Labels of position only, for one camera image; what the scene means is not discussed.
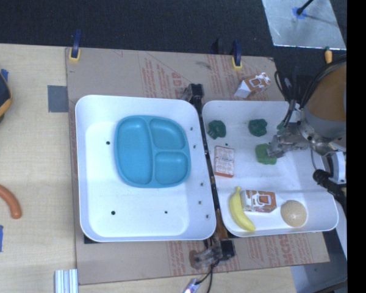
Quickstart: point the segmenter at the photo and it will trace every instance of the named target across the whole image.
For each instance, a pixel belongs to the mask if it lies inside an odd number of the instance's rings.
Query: sausage
[[[22,210],[19,202],[14,194],[6,187],[0,184],[0,197],[8,204],[11,212],[11,216],[14,219],[19,219],[22,216]]]

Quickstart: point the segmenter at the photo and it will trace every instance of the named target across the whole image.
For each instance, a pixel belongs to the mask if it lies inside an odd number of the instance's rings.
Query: hot dog
[[[11,212],[11,216],[14,219],[19,219],[22,216],[22,210],[19,202],[14,194],[6,187],[0,184],[0,197],[8,204]]]

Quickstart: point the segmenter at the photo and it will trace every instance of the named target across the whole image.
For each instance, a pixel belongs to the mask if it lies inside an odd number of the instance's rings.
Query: white tray
[[[75,108],[81,228],[97,242],[201,240],[216,220],[198,113],[177,99],[88,95]],[[117,123],[131,115],[167,117],[186,133],[191,171],[167,188],[140,188],[119,176]]]
[[[284,157],[278,158],[275,165],[264,165],[256,161],[255,146],[271,142],[288,106],[286,102],[210,101],[203,107],[206,131],[212,120],[221,120],[226,125],[224,138],[213,139],[207,135],[212,163],[216,145],[235,149],[234,177],[215,176],[215,182],[225,227],[238,237],[327,231],[337,225],[339,215],[333,196],[313,180],[314,166],[310,149],[289,151]],[[255,137],[250,134],[248,123],[260,118],[268,123],[267,133]],[[323,169],[321,157],[314,154],[314,158],[317,168]],[[249,232],[241,229],[229,212],[229,198],[236,186],[274,191],[284,201],[300,201],[307,209],[306,223],[302,227],[292,228],[283,221],[280,208],[276,208],[271,213],[246,212],[256,230]]]

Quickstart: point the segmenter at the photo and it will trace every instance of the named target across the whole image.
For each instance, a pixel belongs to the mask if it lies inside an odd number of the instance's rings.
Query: round beige object
[[[285,223],[292,227],[300,227],[306,221],[306,209],[299,201],[289,200],[281,206],[281,216]]]

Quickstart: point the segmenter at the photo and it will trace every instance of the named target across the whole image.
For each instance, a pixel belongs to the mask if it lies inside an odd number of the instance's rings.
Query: black fabric
[[[330,1],[346,44],[347,0]],[[262,0],[0,0],[0,43],[71,46],[76,29],[88,48],[210,53],[222,38],[229,53],[237,39],[286,75],[324,64],[319,49],[273,46]]]

